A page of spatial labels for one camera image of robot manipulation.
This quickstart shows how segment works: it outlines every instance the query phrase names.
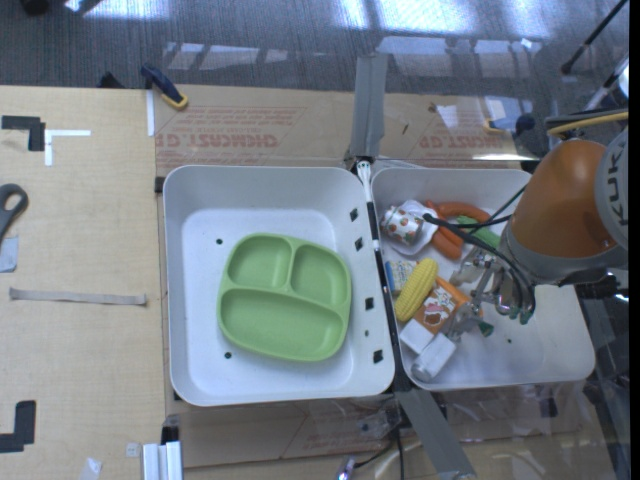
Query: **green plate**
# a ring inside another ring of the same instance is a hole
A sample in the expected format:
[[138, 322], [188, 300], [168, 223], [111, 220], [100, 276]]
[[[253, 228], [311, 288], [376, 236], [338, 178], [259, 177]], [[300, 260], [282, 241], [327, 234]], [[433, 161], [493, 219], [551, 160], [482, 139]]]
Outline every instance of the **green plate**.
[[344, 260], [285, 235], [256, 233], [238, 242], [218, 292], [218, 324], [227, 339], [293, 361], [334, 355], [350, 310], [351, 275]]

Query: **gray floor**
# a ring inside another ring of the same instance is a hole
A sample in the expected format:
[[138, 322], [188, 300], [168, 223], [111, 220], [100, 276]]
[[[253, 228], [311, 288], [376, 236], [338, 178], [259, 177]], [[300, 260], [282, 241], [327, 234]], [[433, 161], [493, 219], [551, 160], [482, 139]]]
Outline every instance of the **gray floor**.
[[[95, 87], [110, 72], [142, 88], [150, 62], [176, 83], [353, 91], [358, 55], [384, 51], [388, 92], [504, 98], [510, 118], [534, 118], [526, 148], [536, 155], [548, 147], [542, 120], [582, 110], [629, 51], [627, 4], [560, 73], [619, 0], [49, 2], [30, 17], [18, 0], [0, 0], [0, 84]], [[589, 304], [594, 400], [602, 405], [606, 382], [628, 410], [628, 302]], [[629, 450], [612, 451], [620, 478], [630, 475]]]

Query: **scissors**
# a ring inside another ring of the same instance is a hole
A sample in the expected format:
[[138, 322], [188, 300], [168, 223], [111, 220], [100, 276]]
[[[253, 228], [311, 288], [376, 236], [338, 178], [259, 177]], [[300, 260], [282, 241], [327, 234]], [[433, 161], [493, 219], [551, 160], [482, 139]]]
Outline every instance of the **scissors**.
[[[11, 209], [8, 209], [7, 203], [11, 196], [18, 196], [18, 202], [13, 205]], [[12, 269], [15, 268], [13, 257], [17, 251], [13, 251], [12, 248], [17, 248], [17, 244], [10, 243], [15, 240], [9, 238], [7, 238], [3, 244], [2, 239], [4, 238], [4, 235], [9, 229], [11, 223], [27, 209], [28, 205], [29, 197], [22, 187], [14, 183], [8, 183], [0, 186], [0, 272], [12, 271]], [[5, 254], [7, 257], [4, 259], [8, 263], [7, 265], [4, 265], [5, 261], [3, 261], [3, 256]]]

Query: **yellow cable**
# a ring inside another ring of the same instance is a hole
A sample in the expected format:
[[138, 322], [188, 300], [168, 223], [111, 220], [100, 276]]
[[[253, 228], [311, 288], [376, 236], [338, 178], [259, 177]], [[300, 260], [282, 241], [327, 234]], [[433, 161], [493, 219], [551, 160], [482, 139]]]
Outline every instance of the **yellow cable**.
[[554, 137], [563, 138], [562, 134], [569, 130], [575, 130], [576, 128], [584, 128], [585, 126], [594, 126], [602, 123], [609, 123], [611, 121], [621, 121], [629, 118], [629, 111], [620, 112], [618, 114], [610, 114], [608, 116], [592, 117], [591, 119], [583, 119], [581, 121], [574, 121], [572, 123], [563, 124], [547, 130], [549, 135]]

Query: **table top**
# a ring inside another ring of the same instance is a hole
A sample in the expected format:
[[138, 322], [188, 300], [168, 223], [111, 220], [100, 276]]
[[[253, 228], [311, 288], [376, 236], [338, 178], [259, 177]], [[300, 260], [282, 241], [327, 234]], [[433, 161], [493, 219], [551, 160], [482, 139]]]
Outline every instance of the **table top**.
[[[0, 87], [2, 115], [37, 116], [48, 130], [90, 131], [54, 136], [46, 166], [44, 152], [27, 149], [27, 132], [0, 130], [0, 184], [17, 183], [30, 198], [8, 234], [19, 237], [18, 268], [0, 274], [0, 434], [12, 432], [18, 402], [37, 404], [35, 442], [0, 454], [0, 477], [76, 478], [93, 458], [103, 464], [101, 479], [139, 478], [139, 459], [127, 445], [160, 440], [163, 293], [146, 97], [138, 90]], [[10, 300], [10, 287], [146, 294], [148, 302]], [[480, 478], [610, 478], [597, 417], [581, 407], [574, 432], [464, 443], [464, 450]], [[415, 441], [405, 447], [408, 478], [436, 475]], [[358, 478], [398, 478], [391, 455], [358, 470]], [[225, 465], [187, 470], [185, 478], [325, 479], [341, 461]]]

